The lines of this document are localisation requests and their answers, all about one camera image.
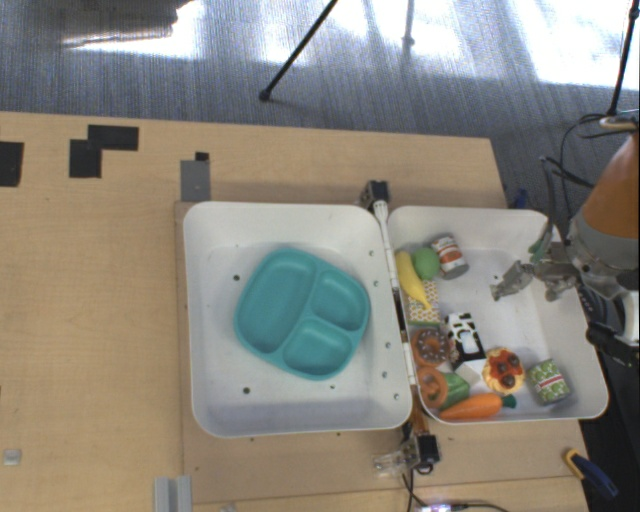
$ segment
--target tripod foot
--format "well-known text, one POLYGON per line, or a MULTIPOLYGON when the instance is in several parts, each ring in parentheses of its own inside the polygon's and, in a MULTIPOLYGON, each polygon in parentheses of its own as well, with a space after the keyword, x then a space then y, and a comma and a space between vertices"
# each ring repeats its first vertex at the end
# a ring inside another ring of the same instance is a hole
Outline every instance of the tripod foot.
POLYGON ((271 99, 271 91, 269 89, 263 89, 260 91, 260 101, 269 101, 271 99))

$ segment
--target gray floor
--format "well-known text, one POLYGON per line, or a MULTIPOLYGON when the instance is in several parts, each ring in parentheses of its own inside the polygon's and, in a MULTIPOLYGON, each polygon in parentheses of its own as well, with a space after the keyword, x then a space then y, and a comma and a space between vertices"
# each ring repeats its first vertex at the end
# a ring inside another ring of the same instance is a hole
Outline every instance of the gray floor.
MULTIPOLYGON (((5 0, 0 110, 488 137, 509 202, 525 189, 544 209, 538 157, 558 157, 572 123, 607 109, 628 0, 414 2, 341 0, 263 104, 259 90, 322 0, 5 0)), ((638 108, 637 43, 620 110, 638 108)), ((572 136, 567 166, 594 181, 622 141, 572 136)), ((556 187, 563 230, 587 193, 569 187, 569 205, 556 187)), ((638 389, 637 376, 621 379, 638 389)), ((585 435, 637 485, 632 451, 611 441, 628 435, 616 412, 626 403, 585 435)), ((594 498, 593 509, 637 510, 635 499, 597 508, 594 498)))

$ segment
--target tin can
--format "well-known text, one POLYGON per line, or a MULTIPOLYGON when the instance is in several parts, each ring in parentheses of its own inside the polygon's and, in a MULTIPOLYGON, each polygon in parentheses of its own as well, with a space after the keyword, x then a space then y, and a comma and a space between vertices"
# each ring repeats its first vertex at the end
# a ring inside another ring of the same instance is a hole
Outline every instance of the tin can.
POLYGON ((529 368, 527 378, 544 405, 564 400, 571 394, 569 386, 553 359, 547 359, 529 368))
POLYGON ((431 242, 431 247, 440 258, 440 274, 443 279, 454 279, 469 270, 469 265, 451 233, 439 235, 431 242))

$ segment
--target orange carrot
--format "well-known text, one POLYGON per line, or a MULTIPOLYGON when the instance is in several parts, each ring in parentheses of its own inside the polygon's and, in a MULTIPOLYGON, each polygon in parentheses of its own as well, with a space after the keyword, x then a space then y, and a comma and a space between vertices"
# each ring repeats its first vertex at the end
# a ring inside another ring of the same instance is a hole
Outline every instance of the orange carrot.
POLYGON ((514 408, 516 399, 512 395, 499 397, 495 393, 482 393, 458 402, 440 413, 443 420, 471 420, 488 418, 498 414, 502 406, 514 408))

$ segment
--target can label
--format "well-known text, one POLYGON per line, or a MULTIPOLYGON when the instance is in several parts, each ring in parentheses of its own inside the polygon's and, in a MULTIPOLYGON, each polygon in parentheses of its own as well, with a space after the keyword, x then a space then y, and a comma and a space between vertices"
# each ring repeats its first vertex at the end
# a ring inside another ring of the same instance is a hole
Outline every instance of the can label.
POLYGON ((467 264, 464 256, 462 256, 460 247, 458 247, 458 244, 451 235, 445 235, 434 240, 431 242, 431 247, 438 253, 440 268, 443 274, 448 274, 453 269, 467 264))
POLYGON ((529 369, 527 375, 538 398, 544 404, 558 402, 571 394, 553 359, 538 363, 529 369))

